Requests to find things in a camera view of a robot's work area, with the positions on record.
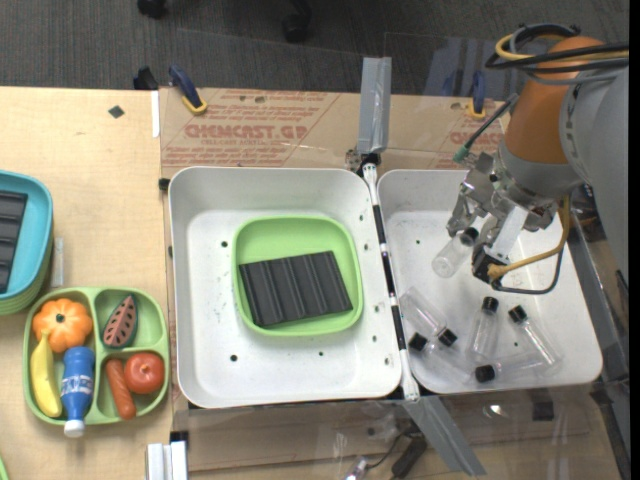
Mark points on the black ribbed rectangular panel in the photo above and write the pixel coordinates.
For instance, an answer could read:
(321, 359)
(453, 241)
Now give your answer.
(295, 288)
(10, 238)

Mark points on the orange toy pumpkin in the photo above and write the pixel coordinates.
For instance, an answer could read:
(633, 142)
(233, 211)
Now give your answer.
(62, 323)

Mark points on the blue square plate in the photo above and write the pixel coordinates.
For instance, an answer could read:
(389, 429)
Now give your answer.
(37, 228)

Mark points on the white plastic tray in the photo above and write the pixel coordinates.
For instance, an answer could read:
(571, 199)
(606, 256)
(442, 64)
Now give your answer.
(210, 368)
(565, 318)

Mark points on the black office chair base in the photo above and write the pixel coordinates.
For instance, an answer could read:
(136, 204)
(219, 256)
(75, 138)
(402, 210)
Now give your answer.
(295, 23)

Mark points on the toy watermelon slice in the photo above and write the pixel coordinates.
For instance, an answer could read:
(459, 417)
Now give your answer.
(120, 323)

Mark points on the clear plastic bottle black cap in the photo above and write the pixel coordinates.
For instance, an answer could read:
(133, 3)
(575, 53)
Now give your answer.
(422, 313)
(447, 360)
(482, 333)
(450, 258)
(537, 340)
(515, 365)

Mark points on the red toy tomato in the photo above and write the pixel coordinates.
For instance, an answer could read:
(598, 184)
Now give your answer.
(145, 373)

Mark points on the green divided plate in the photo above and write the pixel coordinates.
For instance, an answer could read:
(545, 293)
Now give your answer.
(147, 315)

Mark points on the brown cardboard board red print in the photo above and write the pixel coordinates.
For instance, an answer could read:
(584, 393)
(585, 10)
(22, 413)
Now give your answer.
(280, 128)

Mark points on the yellow banana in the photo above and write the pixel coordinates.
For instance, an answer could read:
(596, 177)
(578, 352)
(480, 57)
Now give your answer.
(44, 378)

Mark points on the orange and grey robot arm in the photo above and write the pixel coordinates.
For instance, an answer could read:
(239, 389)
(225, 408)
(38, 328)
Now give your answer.
(542, 118)

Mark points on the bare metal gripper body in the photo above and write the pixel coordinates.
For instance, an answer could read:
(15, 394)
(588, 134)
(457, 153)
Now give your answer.
(487, 193)

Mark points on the blue bottle white cap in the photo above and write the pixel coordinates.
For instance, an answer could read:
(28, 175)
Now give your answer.
(77, 383)

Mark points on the orange toy sausage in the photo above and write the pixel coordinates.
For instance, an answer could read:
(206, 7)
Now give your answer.
(120, 390)

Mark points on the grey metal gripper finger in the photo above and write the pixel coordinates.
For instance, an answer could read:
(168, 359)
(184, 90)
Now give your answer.
(460, 220)
(487, 235)

